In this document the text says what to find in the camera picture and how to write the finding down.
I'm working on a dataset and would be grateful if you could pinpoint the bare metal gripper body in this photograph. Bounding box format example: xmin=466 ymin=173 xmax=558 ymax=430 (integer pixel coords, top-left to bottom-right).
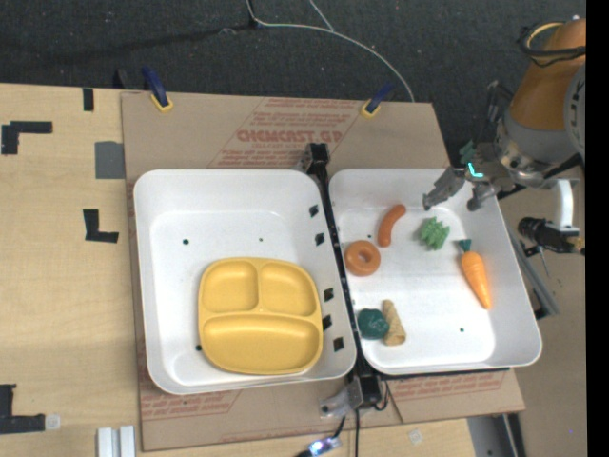
xmin=459 ymin=132 xmax=556 ymax=190

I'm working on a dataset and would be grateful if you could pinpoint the orange sausage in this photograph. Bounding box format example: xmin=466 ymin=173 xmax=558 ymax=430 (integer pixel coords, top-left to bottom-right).
xmin=377 ymin=203 xmax=407 ymax=248

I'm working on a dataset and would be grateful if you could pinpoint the orange carrot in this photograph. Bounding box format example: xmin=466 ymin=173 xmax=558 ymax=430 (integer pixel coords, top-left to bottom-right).
xmin=457 ymin=238 xmax=493 ymax=310

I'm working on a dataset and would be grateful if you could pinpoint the orange doughnut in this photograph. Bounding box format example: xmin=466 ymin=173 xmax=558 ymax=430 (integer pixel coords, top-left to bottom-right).
xmin=344 ymin=240 xmax=382 ymax=277

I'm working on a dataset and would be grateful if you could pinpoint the thin black rod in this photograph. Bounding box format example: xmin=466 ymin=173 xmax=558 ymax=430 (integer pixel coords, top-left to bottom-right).
xmin=317 ymin=169 xmax=368 ymax=375

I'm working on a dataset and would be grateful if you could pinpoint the white plastic tray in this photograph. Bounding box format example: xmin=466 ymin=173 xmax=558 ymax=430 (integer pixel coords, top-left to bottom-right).
xmin=327 ymin=168 xmax=543 ymax=376
xmin=132 ymin=168 xmax=358 ymax=396

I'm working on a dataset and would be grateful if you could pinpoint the tan waffle cone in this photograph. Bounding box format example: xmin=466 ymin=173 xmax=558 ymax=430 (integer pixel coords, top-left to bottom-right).
xmin=382 ymin=299 xmax=407 ymax=348

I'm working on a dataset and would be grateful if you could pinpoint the dark green broccoli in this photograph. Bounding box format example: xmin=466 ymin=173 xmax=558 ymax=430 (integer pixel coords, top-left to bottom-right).
xmin=357 ymin=308 xmax=391 ymax=341

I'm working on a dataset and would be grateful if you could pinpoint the brown cardboard board red print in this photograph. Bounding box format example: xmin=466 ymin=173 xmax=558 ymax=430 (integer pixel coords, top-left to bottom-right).
xmin=119 ymin=90 xmax=526 ymax=452

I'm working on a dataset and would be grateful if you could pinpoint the yellow divided plate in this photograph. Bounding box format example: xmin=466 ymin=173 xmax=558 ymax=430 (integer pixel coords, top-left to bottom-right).
xmin=197 ymin=256 xmax=324 ymax=376

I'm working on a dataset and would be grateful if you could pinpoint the black cylinder on white bracket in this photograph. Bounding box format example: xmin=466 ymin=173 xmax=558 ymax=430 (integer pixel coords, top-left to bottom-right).
xmin=517 ymin=178 xmax=584 ymax=255

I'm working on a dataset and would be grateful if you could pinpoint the black block with thin wires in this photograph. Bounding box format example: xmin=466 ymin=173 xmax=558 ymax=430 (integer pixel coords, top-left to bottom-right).
xmin=301 ymin=142 xmax=331 ymax=174
xmin=345 ymin=373 xmax=384 ymax=408

